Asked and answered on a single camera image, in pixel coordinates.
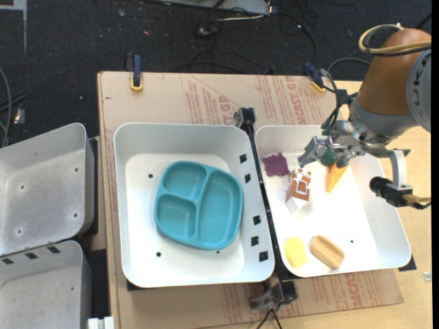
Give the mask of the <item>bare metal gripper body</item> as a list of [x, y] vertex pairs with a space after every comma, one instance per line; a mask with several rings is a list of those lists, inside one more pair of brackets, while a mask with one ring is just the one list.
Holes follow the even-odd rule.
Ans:
[[328, 125], [322, 134], [327, 136], [325, 145], [338, 154], [355, 152], [357, 155], [382, 156], [392, 141], [391, 136], [379, 135], [361, 122], [348, 120], [337, 120]]

